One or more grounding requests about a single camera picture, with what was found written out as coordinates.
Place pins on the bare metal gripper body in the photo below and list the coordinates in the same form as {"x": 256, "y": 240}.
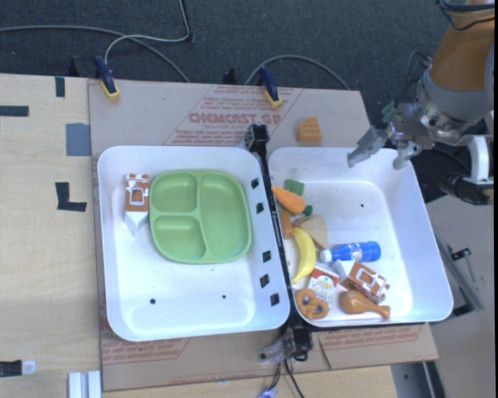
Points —
{"x": 415, "y": 124}

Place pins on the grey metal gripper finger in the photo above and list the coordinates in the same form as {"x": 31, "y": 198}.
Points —
{"x": 365, "y": 145}
{"x": 406, "y": 151}

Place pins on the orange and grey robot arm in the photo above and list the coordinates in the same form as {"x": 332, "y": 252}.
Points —
{"x": 460, "y": 60}

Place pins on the orange waffle biscuit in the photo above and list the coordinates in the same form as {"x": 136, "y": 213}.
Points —
{"x": 309, "y": 131}

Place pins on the white plastic tray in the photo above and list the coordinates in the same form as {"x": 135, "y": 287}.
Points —
{"x": 182, "y": 297}
{"x": 382, "y": 214}

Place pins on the green ribbed block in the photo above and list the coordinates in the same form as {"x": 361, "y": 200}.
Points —
{"x": 294, "y": 186}

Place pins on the orange carrot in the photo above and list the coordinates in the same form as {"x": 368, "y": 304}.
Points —
{"x": 290, "y": 200}

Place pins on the tan bread slice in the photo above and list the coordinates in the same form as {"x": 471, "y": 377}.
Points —
{"x": 317, "y": 228}

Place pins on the thin black rod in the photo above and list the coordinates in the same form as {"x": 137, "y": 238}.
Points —
{"x": 269, "y": 189}

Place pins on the blue bottle white cap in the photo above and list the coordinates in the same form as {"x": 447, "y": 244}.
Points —
{"x": 354, "y": 251}

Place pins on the orange sausage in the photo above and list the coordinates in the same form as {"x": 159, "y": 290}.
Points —
{"x": 285, "y": 224}

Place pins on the yellow banana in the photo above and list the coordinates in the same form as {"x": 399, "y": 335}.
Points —
{"x": 307, "y": 253}

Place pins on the orange and white carton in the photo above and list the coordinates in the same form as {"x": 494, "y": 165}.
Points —
{"x": 136, "y": 201}
{"x": 365, "y": 282}

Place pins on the red and white carton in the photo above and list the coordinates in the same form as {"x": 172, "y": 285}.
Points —
{"x": 323, "y": 286}

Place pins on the brown chicken drumstick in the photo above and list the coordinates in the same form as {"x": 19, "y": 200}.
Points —
{"x": 357, "y": 303}

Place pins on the green divided plate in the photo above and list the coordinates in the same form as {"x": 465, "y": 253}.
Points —
{"x": 220, "y": 218}

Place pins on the brown pretzel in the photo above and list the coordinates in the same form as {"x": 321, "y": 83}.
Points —
{"x": 311, "y": 304}

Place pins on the brown cardboard board red print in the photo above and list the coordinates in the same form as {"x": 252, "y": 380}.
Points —
{"x": 149, "y": 114}

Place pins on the black cylinder on white bracket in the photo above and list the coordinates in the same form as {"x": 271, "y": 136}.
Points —
{"x": 465, "y": 189}

